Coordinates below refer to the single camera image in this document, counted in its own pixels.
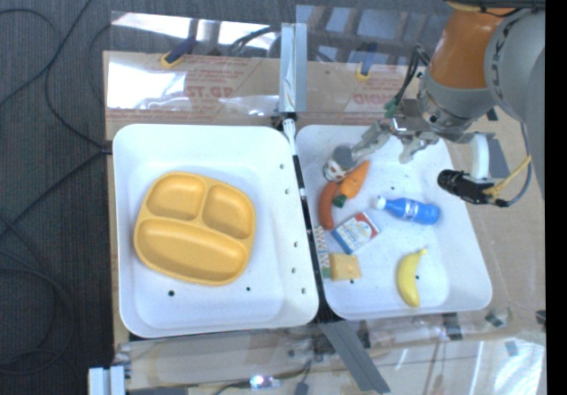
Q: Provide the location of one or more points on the blue and white carton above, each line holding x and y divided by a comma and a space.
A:
355, 233

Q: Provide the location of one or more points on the brown cardboard board, red print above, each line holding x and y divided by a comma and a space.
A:
509, 225

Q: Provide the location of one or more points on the yellow banana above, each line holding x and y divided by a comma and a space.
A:
407, 280

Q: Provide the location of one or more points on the blue bottle with white cap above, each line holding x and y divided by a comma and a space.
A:
412, 210

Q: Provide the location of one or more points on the orange sausage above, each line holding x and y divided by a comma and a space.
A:
327, 207

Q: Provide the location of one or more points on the orange carrot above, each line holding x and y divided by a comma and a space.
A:
354, 183

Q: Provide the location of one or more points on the yellow divided plate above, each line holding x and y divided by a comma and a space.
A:
190, 247

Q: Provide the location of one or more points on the black cylinder on white bracket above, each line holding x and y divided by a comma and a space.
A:
465, 186

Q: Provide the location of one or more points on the white patterned packet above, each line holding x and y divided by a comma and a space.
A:
322, 247

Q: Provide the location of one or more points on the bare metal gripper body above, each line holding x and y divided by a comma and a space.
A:
436, 121

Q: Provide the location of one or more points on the white plastic tray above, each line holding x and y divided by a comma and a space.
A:
452, 260
270, 296

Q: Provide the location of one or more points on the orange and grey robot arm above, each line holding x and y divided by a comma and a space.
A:
469, 52

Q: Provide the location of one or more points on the small white and red can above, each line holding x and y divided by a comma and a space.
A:
336, 167

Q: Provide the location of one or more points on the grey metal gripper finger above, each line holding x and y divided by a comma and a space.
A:
372, 138
412, 149

